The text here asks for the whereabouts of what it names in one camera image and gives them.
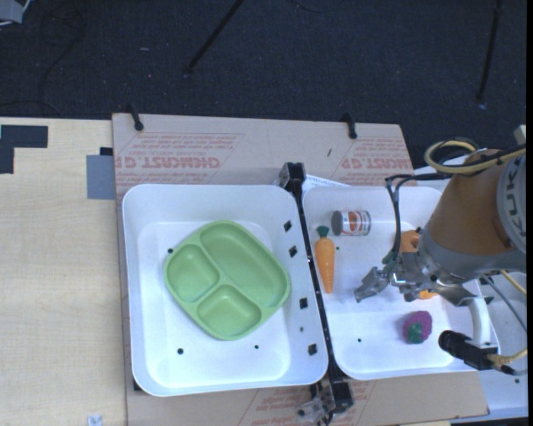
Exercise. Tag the orange carrot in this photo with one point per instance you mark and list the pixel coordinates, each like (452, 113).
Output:
(325, 262)

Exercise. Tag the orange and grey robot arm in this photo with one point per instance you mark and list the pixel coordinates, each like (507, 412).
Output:
(466, 211)

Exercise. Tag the brown cardboard board, red print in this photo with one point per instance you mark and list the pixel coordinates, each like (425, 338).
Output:
(231, 153)

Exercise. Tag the white printed paper sheet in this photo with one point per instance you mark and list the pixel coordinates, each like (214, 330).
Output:
(324, 181)

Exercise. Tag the thin black rod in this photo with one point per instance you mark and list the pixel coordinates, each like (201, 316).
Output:
(313, 264)

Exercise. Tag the small orange and white can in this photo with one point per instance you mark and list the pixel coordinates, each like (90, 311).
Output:
(355, 223)

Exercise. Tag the white plastic tray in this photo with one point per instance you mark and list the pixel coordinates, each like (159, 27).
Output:
(231, 366)
(373, 353)

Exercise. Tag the purple grapes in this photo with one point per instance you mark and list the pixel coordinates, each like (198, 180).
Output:
(417, 326)

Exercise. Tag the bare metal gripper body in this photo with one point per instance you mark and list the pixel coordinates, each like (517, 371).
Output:
(415, 271)

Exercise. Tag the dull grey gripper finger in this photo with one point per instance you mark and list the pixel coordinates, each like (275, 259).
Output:
(369, 285)
(412, 294)

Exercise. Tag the green divided plate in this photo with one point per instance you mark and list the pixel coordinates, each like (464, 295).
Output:
(226, 278)

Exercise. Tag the orange toy food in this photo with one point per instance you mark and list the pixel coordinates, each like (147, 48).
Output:
(409, 240)

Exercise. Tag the black cylinder on white bracket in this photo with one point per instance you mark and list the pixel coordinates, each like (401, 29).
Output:
(464, 349)

